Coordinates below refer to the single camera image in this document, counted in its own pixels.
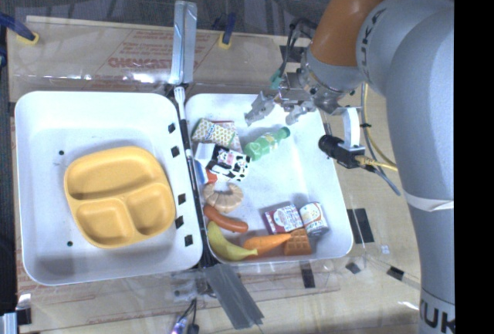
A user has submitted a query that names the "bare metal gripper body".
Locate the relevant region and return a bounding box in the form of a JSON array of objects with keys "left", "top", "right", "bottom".
[{"left": 276, "top": 69, "right": 349, "bottom": 116}]

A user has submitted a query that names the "green plastic bottle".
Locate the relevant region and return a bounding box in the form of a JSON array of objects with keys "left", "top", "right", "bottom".
[{"left": 243, "top": 126, "right": 292, "bottom": 163}]

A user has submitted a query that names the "green and yellow patterned packet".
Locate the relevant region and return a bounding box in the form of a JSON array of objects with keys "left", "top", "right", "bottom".
[{"left": 191, "top": 117, "right": 241, "bottom": 151}]

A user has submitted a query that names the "black and white cow carton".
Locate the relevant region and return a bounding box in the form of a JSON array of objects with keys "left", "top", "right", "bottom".
[{"left": 205, "top": 145, "right": 252, "bottom": 183}]

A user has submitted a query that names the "white plastic tray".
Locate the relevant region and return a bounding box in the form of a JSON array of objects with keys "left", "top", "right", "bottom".
[
  {"left": 184, "top": 92, "right": 354, "bottom": 265},
  {"left": 14, "top": 90, "right": 205, "bottom": 287}
]

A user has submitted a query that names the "white and blue carton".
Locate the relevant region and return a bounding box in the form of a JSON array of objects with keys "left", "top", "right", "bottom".
[{"left": 193, "top": 142, "right": 215, "bottom": 185}]

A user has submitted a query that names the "beige croissant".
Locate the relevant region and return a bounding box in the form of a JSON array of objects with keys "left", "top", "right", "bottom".
[{"left": 203, "top": 181, "right": 245, "bottom": 214}]

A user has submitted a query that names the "red and white carton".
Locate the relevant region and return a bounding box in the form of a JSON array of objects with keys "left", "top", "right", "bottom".
[{"left": 263, "top": 204, "right": 305, "bottom": 235}]

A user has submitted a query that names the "white and yellow can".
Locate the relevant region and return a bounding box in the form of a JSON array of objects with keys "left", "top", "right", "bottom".
[{"left": 299, "top": 201, "right": 330, "bottom": 238}]

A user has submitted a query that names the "orange sausage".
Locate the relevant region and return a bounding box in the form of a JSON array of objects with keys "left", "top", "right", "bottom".
[{"left": 202, "top": 204, "right": 249, "bottom": 234}]

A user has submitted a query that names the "brown cardboard board red print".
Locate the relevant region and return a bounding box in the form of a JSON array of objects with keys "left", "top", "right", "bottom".
[{"left": 6, "top": 15, "right": 342, "bottom": 327}]

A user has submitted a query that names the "brown waffle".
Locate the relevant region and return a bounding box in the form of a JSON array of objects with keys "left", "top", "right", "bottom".
[{"left": 283, "top": 228, "right": 313, "bottom": 257}]

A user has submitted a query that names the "orange carrot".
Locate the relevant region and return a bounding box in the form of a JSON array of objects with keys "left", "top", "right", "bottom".
[{"left": 242, "top": 232, "right": 293, "bottom": 257}]

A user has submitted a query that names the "yellow banana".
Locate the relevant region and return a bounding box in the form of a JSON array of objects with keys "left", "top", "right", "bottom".
[{"left": 207, "top": 221, "right": 259, "bottom": 262}]

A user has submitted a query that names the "yellow divided plate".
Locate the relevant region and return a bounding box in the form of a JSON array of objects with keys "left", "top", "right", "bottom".
[{"left": 63, "top": 145, "right": 178, "bottom": 249}]

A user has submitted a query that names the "black cylinder on white bracket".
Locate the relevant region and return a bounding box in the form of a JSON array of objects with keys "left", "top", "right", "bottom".
[{"left": 317, "top": 106, "right": 367, "bottom": 170}]

